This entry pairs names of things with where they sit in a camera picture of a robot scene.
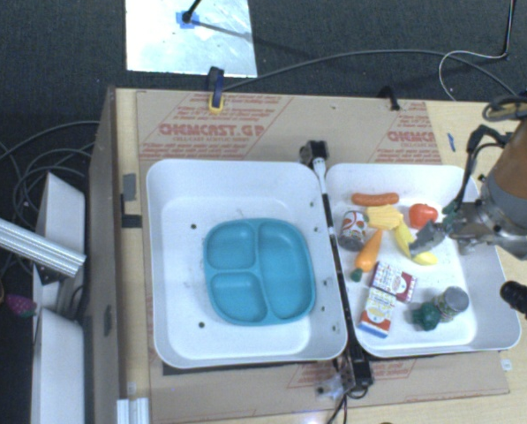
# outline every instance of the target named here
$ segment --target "dark background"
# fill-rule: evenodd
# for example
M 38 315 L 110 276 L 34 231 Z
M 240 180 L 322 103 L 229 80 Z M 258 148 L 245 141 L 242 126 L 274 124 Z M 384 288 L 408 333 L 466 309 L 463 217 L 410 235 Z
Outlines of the dark background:
M 363 49 L 467 49 L 501 53 L 509 0 L 248 0 L 260 74 L 308 59 Z M 0 0 L 0 141 L 14 147 L 64 123 L 96 120 L 108 85 L 202 89 L 204 77 L 125 70 L 124 0 Z M 527 0 L 517 0 L 507 60 L 465 59 L 499 76 L 516 92 L 527 87 Z M 377 55 L 316 64 L 238 88 L 243 92 L 376 96 L 390 85 L 398 97 L 447 100 L 438 57 Z M 445 78 L 460 101 L 489 101 L 506 91 L 454 61 Z M 227 79 L 226 84 L 235 83 Z M 15 152 L 21 169 L 52 148 L 80 148 L 95 127 L 63 129 Z M 87 160 L 71 167 L 86 171 Z M 61 175 L 84 190 L 85 180 Z M 17 177 L 0 162 L 0 216 L 13 218 Z M 35 214 L 26 214 L 34 221 Z M 0 266 L 5 254 L 0 252 Z M 19 266 L 4 275 L 8 293 L 31 294 Z M 30 319 L 0 307 L 0 423 L 29 422 Z

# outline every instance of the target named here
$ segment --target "toy can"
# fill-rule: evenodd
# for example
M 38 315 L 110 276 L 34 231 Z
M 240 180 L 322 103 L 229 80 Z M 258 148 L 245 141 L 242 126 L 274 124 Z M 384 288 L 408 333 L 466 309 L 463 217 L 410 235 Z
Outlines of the toy can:
M 434 305 L 440 310 L 441 321 L 451 322 L 469 306 L 469 296 L 461 287 L 448 287 L 441 295 L 433 298 Z
M 343 216 L 338 244 L 346 250 L 359 251 L 365 244 L 366 230 L 367 217 L 361 212 L 350 210 Z

